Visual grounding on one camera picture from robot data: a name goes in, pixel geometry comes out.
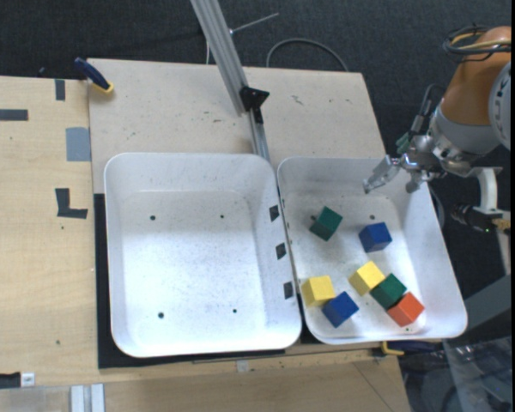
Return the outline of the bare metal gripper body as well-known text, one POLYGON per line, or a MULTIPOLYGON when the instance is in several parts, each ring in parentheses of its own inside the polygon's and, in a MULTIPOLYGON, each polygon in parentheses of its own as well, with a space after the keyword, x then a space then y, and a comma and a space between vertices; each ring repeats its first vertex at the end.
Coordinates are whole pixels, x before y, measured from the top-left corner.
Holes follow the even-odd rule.
POLYGON ((405 133, 399 139, 399 165, 410 175, 410 184, 441 179, 446 174, 467 177, 472 171, 473 155, 466 153, 444 135, 428 132, 405 133))

